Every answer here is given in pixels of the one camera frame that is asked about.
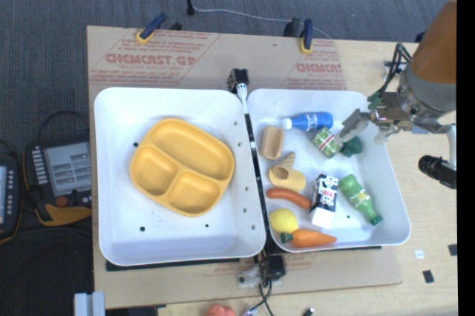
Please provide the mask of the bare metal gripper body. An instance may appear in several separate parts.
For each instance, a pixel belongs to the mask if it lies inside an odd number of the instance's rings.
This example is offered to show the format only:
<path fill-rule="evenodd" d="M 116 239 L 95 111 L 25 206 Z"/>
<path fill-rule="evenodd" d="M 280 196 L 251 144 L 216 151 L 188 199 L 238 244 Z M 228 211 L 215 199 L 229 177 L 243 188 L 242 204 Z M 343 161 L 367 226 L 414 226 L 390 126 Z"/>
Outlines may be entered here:
<path fill-rule="evenodd" d="M 376 105 L 371 105 L 370 120 L 382 130 L 421 128 L 427 132 L 441 132 L 441 115 L 412 93 L 385 92 Z"/>

